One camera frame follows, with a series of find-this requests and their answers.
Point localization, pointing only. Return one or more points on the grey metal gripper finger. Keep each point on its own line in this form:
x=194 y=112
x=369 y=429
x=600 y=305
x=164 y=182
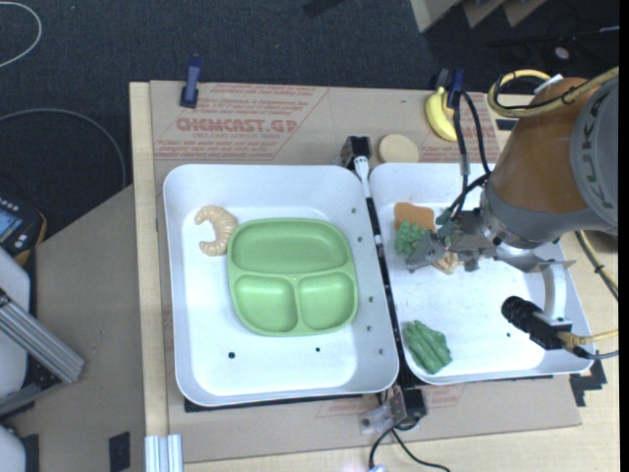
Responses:
x=472 y=264
x=425 y=253

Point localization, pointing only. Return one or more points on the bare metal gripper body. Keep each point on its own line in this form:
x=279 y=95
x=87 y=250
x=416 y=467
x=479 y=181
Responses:
x=472 y=239

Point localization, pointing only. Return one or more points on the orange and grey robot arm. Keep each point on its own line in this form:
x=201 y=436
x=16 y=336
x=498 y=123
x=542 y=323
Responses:
x=535 y=165

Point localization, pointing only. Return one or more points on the green broccoli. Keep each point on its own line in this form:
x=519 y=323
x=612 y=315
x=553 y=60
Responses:
x=408 y=238

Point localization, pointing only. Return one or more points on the small beige toy food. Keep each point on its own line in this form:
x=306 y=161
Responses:
x=447 y=264

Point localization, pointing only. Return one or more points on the orange toast slice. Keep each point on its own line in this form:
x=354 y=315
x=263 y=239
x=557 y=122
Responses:
x=415 y=214

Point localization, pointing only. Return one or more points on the thin black and white rod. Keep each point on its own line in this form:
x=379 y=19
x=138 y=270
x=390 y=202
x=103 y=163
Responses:
x=382 y=258

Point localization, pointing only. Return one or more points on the white plastic tray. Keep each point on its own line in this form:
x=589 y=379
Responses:
x=206 y=312
x=476 y=312

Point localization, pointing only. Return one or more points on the green asparagus bundle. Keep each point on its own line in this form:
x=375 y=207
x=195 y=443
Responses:
x=427 y=347

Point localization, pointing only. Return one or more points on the beige round biscuit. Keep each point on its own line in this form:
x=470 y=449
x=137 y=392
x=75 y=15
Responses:
x=398 y=149

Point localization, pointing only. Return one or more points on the yellow banana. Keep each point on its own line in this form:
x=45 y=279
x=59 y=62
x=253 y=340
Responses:
x=440 y=116

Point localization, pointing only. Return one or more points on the green divided plate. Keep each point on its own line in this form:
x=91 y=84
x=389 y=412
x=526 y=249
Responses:
x=290 y=273

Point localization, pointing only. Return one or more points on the beige toy croissant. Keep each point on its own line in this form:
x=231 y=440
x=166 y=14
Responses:
x=218 y=226

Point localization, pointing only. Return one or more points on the brown cardboard board, red print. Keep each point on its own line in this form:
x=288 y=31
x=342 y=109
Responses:
x=245 y=126

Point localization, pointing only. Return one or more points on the black cylinder on white bracket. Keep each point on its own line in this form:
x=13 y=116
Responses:
x=533 y=320

